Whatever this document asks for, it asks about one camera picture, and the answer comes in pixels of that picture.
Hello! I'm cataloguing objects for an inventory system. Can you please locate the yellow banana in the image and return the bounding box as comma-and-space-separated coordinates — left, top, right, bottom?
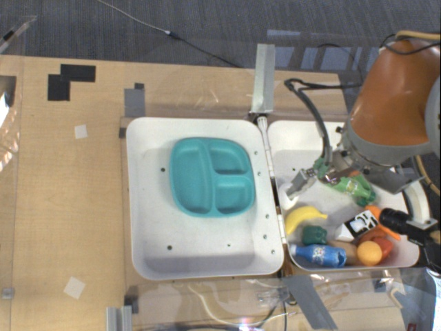
284, 205, 329, 236

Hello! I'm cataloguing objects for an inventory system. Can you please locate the orange carrot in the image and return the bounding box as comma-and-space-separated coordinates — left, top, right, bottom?
365, 204, 402, 242

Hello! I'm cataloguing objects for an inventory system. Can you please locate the orange ball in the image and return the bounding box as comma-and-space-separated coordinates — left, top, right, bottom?
356, 241, 384, 267

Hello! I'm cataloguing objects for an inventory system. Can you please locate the tan bread roll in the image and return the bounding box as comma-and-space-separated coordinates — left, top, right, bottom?
327, 239, 360, 266

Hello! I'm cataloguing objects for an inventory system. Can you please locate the white plastic tray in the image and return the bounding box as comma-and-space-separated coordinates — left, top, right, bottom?
125, 117, 285, 281
267, 119, 422, 272

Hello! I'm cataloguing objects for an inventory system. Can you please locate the black cylinder on white bracket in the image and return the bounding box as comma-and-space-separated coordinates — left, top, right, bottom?
364, 165, 439, 247

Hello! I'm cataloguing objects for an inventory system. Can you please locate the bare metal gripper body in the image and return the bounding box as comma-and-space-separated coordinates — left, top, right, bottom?
319, 148, 370, 185

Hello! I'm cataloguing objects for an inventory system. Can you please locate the red pepper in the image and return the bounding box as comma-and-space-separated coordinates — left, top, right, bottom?
359, 228, 395, 259

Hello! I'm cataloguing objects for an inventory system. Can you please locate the dark green broccoli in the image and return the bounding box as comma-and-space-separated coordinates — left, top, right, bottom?
301, 225, 329, 246

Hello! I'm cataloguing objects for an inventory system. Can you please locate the blue plastic bottle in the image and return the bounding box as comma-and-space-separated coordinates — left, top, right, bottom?
289, 243, 347, 268

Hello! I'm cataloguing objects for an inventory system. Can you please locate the black and white carton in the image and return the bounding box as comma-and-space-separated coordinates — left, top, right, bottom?
336, 210, 380, 243

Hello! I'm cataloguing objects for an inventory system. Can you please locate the green plastic bottle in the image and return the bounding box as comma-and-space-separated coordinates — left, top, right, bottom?
329, 173, 377, 207

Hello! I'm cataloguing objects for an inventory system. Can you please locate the teal divided plate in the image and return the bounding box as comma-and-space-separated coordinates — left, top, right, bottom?
169, 137, 257, 219

